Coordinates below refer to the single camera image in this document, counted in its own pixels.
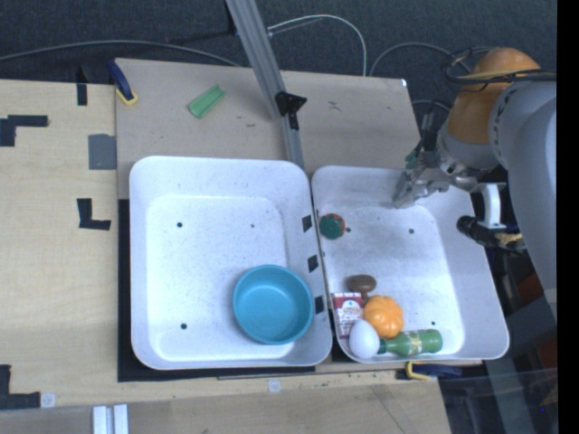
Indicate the orange pumpkin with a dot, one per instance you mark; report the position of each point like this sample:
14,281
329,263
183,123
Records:
384,315

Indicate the red and white carton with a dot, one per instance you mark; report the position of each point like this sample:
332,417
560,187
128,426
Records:
346,312

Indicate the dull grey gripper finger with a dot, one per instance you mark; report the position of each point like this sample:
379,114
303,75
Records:
402,195

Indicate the blue bowl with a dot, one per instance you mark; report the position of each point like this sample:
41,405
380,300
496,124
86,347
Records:
272,304

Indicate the black block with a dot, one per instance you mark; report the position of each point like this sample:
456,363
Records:
289,102

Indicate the black cylinder on white bracket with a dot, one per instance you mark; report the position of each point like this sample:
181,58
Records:
484,217

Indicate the green celery piece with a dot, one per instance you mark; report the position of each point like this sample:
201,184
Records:
207,101

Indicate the green round toy vegetable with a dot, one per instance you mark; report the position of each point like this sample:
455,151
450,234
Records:
331,225

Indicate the green bottle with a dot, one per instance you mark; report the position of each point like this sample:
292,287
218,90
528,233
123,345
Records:
414,343

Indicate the white plastic tray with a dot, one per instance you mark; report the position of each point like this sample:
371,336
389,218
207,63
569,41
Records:
407,260
203,260

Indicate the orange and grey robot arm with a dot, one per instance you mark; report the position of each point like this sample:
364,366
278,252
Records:
520,120

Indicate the brown mushroom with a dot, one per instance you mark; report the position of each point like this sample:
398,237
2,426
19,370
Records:
362,283

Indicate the pale wood board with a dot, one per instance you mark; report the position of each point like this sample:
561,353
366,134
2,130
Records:
267,120

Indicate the white egg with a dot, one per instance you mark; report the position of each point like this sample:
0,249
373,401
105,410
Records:
363,339

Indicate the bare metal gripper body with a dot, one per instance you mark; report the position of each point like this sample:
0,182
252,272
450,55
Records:
433,175

